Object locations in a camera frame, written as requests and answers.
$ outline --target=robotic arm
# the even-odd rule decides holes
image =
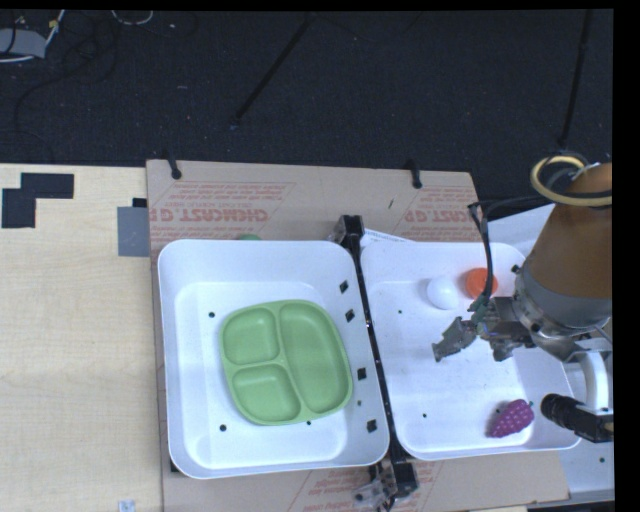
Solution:
[[[561,171],[570,181],[562,193],[540,180],[552,164],[573,166]],[[524,346],[538,347],[563,363],[579,363],[587,380],[587,402],[547,395],[541,410],[580,437],[610,441],[613,413],[603,357],[611,353],[612,343],[602,337],[602,328],[612,315],[612,164],[553,156],[534,166],[531,182],[556,204],[522,267],[512,269],[513,296],[490,297],[486,222],[476,222],[487,248],[487,286],[469,308],[471,319],[456,318],[443,340],[433,344],[434,356],[440,361],[480,337],[489,342],[498,362]]]

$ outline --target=purple object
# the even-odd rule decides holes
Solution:
[[[531,425],[534,415],[531,406],[521,398],[509,403],[491,427],[489,437],[505,437]]]

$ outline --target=green object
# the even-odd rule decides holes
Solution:
[[[303,300],[267,302],[229,315],[220,354],[240,412],[260,425],[310,421],[342,409],[353,380],[329,314]]]

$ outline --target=white ball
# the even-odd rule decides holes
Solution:
[[[427,298],[440,309],[458,307],[458,289],[452,279],[447,276],[434,277],[427,284]]]

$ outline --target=orange circular object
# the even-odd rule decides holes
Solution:
[[[465,280],[465,288],[467,293],[474,299],[477,299],[487,283],[487,269],[486,268],[474,268],[467,273],[467,279]],[[493,285],[491,286],[491,293],[495,293],[498,289],[498,280],[496,276],[493,276]]]

